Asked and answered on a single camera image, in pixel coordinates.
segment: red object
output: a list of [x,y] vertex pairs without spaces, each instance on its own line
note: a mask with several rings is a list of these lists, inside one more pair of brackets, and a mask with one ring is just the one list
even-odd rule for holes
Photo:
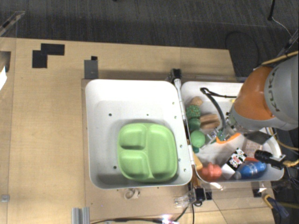
[[200,170],[200,176],[208,182],[217,180],[220,178],[221,174],[221,167],[217,164],[212,164],[211,162],[207,165],[207,167]]

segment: green divided tray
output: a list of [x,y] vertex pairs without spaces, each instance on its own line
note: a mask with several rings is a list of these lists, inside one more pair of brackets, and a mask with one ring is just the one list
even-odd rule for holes
[[157,124],[134,123],[122,127],[117,157],[121,173],[139,182],[164,182],[178,169],[173,133]]

